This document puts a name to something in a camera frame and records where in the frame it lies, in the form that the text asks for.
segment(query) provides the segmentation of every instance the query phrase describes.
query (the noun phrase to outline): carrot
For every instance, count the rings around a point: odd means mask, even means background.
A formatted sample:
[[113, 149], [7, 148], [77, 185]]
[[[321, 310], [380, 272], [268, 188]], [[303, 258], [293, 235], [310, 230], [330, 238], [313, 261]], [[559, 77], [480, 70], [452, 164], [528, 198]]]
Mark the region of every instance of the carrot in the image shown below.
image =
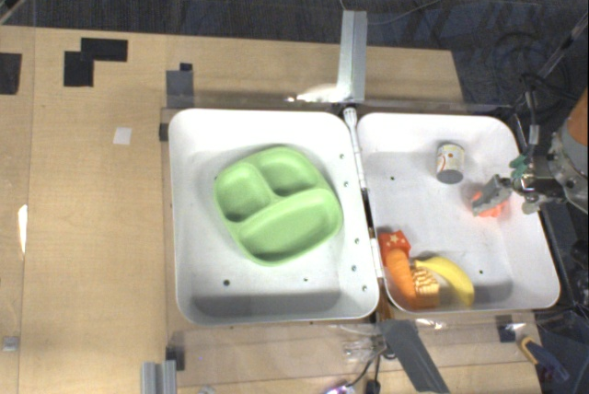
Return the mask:
[[395, 286], [399, 289], [403, 297], [411, 307], [417, 306], [417, 294], [415, 292], [415, 283], [411, 275], [409, 258], [403, 249], [392, 249], [387, 254], [386, 266], [393, 277]]

